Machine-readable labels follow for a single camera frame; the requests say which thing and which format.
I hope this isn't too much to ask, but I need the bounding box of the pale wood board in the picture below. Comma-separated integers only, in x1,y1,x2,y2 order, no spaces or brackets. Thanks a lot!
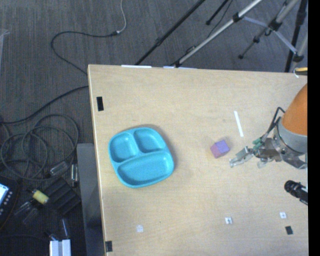
87,64,309,256

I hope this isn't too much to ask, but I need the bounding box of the purple cube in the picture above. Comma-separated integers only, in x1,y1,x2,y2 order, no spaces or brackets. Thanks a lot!
210,139,230,159

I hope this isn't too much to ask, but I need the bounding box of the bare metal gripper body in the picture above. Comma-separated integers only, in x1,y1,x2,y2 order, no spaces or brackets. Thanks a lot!
254,137,308,170

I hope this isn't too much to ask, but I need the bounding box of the blue divided plate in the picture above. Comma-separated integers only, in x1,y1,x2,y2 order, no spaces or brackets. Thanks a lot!
107,126,175,189

